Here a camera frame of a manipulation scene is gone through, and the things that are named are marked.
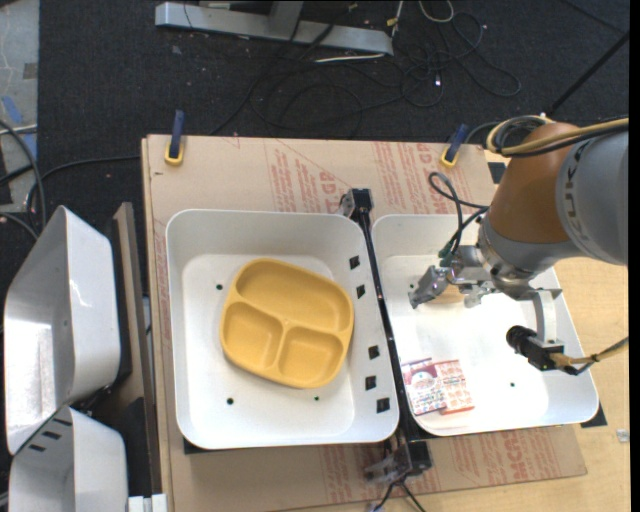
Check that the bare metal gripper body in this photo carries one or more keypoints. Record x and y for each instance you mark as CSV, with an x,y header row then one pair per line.
x,y
470,267

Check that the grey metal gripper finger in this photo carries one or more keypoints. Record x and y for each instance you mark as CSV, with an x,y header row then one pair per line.
x,y
475,295
429,285

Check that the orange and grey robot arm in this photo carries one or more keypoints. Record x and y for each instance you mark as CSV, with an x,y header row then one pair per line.
x,y
530,200

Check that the tan round bread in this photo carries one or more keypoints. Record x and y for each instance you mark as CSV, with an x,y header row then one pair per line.
x,y
450,297

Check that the thin black rod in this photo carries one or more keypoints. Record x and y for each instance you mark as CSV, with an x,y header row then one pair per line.
x,y
385,320

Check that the red and white printed carton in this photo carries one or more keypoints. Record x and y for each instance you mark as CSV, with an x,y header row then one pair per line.
x,y
435,387

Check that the yellow divided plate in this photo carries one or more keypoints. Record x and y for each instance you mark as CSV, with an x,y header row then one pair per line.
x,y
285,325

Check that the brown cardboard board red print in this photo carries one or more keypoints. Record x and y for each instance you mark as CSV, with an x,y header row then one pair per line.
x,y
260,170

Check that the black cylinder on white bracket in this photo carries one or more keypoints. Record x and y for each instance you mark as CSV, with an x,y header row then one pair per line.
x,y
535,345

